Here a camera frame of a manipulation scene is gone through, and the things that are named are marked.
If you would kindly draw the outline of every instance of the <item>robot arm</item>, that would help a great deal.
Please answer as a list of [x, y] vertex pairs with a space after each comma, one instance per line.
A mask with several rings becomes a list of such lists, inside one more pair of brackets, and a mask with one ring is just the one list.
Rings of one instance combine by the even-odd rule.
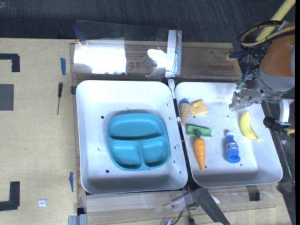
[[[257, 29], [266, 26], [280, 27], [280, 30], [262, 41], [252, 42], [249, 35]], [[240, 36], [241, 47], [248, 51], [248, 69], [238, 84], [239, 92], [234, 92], [232, 111], [242, 109], [262, 101], [276, 103], [280, 106], [279, 120], [265, 118], [265, 126], [273, 131], [287, 128], [289, 104], [292, 99], [283, 95], [295, 87], [295, 23], [284, 24], [279, 21], [269, 21], [249, 29]], [[249, 69], [250, 58], [258, 60], [259, 65]]]

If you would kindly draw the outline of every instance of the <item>clear plastic panel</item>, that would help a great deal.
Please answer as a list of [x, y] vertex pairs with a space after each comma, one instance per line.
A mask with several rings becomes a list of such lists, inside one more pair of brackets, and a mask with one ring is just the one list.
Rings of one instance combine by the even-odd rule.
[[73, 31], [74, 82], [103, 77], [160, 79], [180, 72], [179, 31], [89, 21], [77, 21]]
[[[196, 224], [212, 223], [197, 204], [198, 191], [87, 195], [81, 199], [88, 223], [91, 224], [144, 221], [142, 224], [162, 225], [166, 219], [174, 222], [181, 211], [181, 224], [187, 222], [189, 214]], [[249, 189], [245, 186], [209, 189], [209, 193], [222, 212], [275, 208], [278, 205], [273, 185], [258, 186], [259, 198], [255, 200], [250, 199]]]

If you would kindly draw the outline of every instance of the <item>screwdriver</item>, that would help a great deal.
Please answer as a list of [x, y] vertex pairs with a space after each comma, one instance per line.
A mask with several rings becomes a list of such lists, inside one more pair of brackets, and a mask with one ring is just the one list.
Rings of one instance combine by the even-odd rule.
[[58, 115], [58, 110], [59, 110], [59, 108], [60, 108], [61, 91], [62, 91], [62, 82], [60, 82], [59, 85], [58, 85], [58, 105], [57, 105], [57, 115]]

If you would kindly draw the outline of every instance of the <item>wooden board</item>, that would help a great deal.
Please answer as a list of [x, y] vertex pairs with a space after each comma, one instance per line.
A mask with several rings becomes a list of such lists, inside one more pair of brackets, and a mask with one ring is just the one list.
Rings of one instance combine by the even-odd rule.
[[[0, 199], [20, 181], [20, 206], [0, 211], [0, 224], [68, 224], [76, 214], [77, 171], [67, 40], [0, 39], [0, 53], [17, 53], [20, 72], [0, 60], [0, 83], [14, 84], [14, 110], [0, 111]], [[60, 58], [67, 62], [62, 75]], [[57, 115], [58, 83], [63, 82]], [[69, 173], [74, 174], [74, 192]], [[47, 206], [39, 207], [39, 199]]]

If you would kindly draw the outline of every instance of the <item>toy banana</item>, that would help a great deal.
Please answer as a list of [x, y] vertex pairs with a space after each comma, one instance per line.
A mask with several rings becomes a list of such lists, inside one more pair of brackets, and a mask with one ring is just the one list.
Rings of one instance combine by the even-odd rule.
[[260, 141], [260, 138], [255, 135], [250, 127], [250, 113], [248, 111], [244, 112], [240, 118], [240, 129], [245, 137]]

